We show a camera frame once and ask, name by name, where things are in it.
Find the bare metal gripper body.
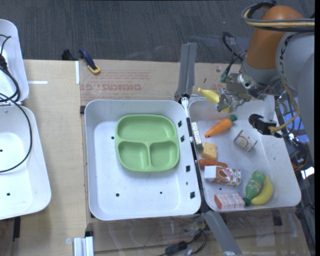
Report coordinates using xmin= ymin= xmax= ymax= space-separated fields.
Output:
xmin=224 ymin=72 xmax=266 ymax=100

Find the small yellow banana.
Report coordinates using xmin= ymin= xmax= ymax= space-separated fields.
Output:
xmin=197 ymin=87 xmax=231 ymax=114

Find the orange carrot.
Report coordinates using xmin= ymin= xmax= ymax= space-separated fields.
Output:
xmin=204 ymin=114 xmax=238 ymax=138

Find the small white can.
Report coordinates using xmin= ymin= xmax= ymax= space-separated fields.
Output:
xmin=233 ymin=129 xmax=258 ymax=153

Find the slim white carton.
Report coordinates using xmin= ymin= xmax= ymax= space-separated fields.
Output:
xmin=190 ymin=121 xmax=204 ymax=151

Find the yellow cheese wedge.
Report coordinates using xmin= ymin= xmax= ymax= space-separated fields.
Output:
xmin=201 ymin=141 xmax=219 ymax=161

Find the red sausage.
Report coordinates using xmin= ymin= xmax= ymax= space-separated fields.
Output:
xmin=198 ymin=158 xmax=229 ymax=169

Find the white plastic tray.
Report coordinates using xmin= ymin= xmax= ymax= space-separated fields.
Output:
xmin=84 ymin=99 xmax=202 ymax=222
xmin=187 ymin=99 xmax=302 ymax=214

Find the white and brown carton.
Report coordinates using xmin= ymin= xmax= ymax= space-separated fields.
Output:
xmin=203 ymin=165 xmax=242 ymax=188

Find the green divided plate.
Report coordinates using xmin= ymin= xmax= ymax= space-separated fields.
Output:
xmin=115 ymin=113 xmax=181 ymax=173

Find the green bottle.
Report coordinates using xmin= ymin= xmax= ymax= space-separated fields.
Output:
xmin=242 ymin=170 xmax=267 ymax=207

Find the large yellow banana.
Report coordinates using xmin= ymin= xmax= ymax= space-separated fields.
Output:
xmin=250 ymin=175 xmax=275 ymax=207

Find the orange and white carton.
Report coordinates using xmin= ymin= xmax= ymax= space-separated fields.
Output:
xmin=213 ymin=192 xmax=247 ymax=210

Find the brown cardboard board red print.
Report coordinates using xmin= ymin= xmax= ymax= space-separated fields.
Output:
xmin=79 ymin=58 xmax=302 ymax=252

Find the black cylinder on white bracket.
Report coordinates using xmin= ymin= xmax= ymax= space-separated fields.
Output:
xmin=248 ymin=95 xmax=278 ymax=136

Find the black block with thin wires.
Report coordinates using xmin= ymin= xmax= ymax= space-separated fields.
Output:
xmin=164 ymin=240 xmax=189 ymax=256

